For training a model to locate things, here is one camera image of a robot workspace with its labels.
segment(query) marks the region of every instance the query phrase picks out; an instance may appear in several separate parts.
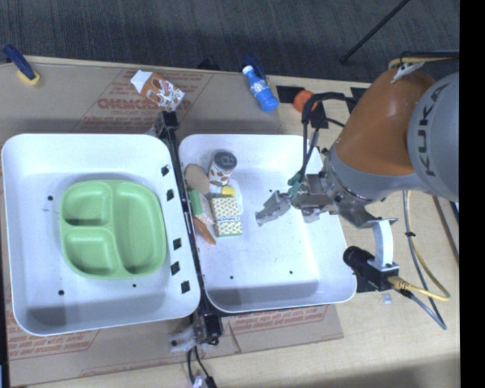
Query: green plate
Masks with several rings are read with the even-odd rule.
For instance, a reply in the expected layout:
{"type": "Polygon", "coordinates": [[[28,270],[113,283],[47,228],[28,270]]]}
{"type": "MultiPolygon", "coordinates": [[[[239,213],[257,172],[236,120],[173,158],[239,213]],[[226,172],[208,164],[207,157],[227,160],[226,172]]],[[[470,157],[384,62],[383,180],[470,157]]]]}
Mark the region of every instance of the green plate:
{"type": "Polygon", "coordinates": [[[86,277],[149,275],[167,255],[160,201],[139,183],[75,183],[61,198],[59,222],[65,260],[86,277]]]}

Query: can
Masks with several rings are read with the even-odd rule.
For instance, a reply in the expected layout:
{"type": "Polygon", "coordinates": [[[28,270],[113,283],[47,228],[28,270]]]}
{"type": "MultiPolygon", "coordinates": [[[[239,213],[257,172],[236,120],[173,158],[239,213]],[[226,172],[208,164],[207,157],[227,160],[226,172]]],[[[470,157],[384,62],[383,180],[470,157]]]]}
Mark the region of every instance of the can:
{"type": "Polygon", "coordinates": [[[218,151],[213,155],[212,165],[209,170],[209,181],[214,185],[227,185],[234,168],[237,166],[237,158],[229,151],[218,151]]]}

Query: black metal pole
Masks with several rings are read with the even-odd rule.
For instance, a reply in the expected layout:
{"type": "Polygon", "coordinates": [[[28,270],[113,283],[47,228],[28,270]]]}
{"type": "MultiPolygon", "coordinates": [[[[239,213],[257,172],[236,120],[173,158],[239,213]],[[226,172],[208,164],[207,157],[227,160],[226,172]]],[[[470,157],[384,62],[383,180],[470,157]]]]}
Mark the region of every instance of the black metal pole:
{"type": "Polygon", "coordinates": [[[373,35],[375,35],[381,27],[383,27],[388,20],[394,17],[397,12],[399,12],[404,6],[406,6],[410,0],[402,0],[388,15],[386,15],[376,27],[374,27],[363,39],[357,42],[353,48],[351,48],[348,52],[346,52],[342,57],[339,58],[339,63],[344,65],[347,63],[347,60],[353,55],[363,44],[365,44],[373,35]]]}

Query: black hole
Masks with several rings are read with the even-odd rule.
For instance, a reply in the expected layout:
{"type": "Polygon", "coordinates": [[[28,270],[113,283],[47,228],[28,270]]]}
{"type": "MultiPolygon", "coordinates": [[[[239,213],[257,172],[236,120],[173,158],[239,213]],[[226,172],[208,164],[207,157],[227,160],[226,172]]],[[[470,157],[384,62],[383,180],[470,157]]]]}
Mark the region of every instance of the black hole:
{"type": "Polygon", "coordinates": [[[171,265],[171,275],[174,276],[177,272],[179,272],[179,262],[171,265]]]}
{"type": "Polygon", "coordinates": [[[191,284],[188,283],[188,280],[181,284],[181,293],[186,293],[191,289],[191,284]]]}

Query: dark gray carpet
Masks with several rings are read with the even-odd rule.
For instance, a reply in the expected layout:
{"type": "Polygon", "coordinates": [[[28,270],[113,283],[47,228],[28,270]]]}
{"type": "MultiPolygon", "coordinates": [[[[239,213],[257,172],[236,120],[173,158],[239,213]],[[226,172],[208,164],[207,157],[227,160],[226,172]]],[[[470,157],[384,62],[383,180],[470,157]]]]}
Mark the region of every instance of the dark gray carpet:
{"type": "MultiPolygon", "coordinates": [[[[404,51],[459,50],[460,0],[411,0],[338,60],[402,0],[0,0],[2,48],[24,54],[372,82],[404,51]]],[[[440,78],[457,64],[429,65],[440,78]]]]}

